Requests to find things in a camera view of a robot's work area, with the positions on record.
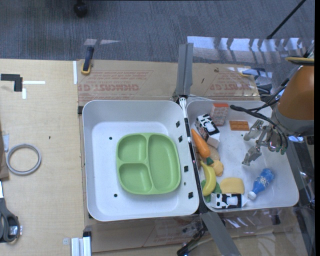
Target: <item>toy bottle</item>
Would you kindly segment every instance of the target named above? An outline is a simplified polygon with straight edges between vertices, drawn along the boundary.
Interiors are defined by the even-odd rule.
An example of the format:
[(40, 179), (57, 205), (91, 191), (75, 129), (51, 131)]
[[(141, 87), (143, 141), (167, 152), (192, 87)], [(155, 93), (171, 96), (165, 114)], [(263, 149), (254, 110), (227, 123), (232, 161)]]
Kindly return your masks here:
[(275, 178), (275, 175), (270, 169), (265, 168), (262, 170), (260, 175), (254, 180), (253, 188), (248, 193), (248, 198), (251, 200), (256, 199), (257, 194), (264, 191), (270, 184), (270, 182)]

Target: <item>toy carrot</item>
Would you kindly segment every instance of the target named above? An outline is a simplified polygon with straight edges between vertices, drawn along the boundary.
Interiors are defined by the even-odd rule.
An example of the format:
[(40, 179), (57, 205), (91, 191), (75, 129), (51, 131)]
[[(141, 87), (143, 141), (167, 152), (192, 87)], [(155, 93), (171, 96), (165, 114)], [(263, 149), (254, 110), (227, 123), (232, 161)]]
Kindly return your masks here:
[(195, 129), (191, 129), (192, 137), (196, 148), (199, 150), (200, 156), (206, 160), (206, 164), (212, 165), (214, 161), (210, 158), (210, 148), (206, 141), (198, 134)]

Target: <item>metal ring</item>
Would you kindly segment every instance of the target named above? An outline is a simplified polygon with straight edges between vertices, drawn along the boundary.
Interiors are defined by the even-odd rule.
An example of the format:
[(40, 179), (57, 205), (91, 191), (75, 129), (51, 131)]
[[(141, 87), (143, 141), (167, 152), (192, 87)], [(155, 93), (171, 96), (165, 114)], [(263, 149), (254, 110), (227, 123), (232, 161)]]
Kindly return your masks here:
[[(38, 162), (30, 170), (26, 170), (26, 171), (16, 170), (10, 165), (10, 157), (15, 151), (17, 151), (19, 149), (24, 149), (24, 148), (33, 150), (38, 156)], [(20, 175), (20, 176), (29, 175), (39, 168), (39, 166), (41, 164), (41, 154), (40, 154), (39, 149), (32, 144), (28, 144), (28, 143), (18, 144), (18, 145), (13, 146), (12, 148), (10, 148), (10, 150), (8, 151), (8, 154), (6, 155), (6, 164), (9, 168), (9, 170), (16, 175)]]

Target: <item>toy banana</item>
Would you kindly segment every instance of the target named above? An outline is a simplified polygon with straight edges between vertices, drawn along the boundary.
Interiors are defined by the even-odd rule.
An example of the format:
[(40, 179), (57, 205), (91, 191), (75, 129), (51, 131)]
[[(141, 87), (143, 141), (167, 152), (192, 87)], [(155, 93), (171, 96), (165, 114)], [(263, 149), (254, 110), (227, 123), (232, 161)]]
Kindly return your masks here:
[(202, 160), (200, 161), (200, 164), (205, 176), (205, 185), (202, 189), (202, 194), (208, 196), (215, 190), (217, 184), (216, 172), (213, 167), (206, 165)]

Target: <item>cow print carton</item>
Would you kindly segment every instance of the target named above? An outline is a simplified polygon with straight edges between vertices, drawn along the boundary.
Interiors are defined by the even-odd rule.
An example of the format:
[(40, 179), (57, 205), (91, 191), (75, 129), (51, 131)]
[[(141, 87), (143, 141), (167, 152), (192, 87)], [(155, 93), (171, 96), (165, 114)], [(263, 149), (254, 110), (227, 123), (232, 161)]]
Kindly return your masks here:
[(216, 149), (218, 148), (220, 142), (220, 131), (212, 121), (209, 114), (199, 115), (196, 118), (195, 127), (206, 143), (215, 147)]

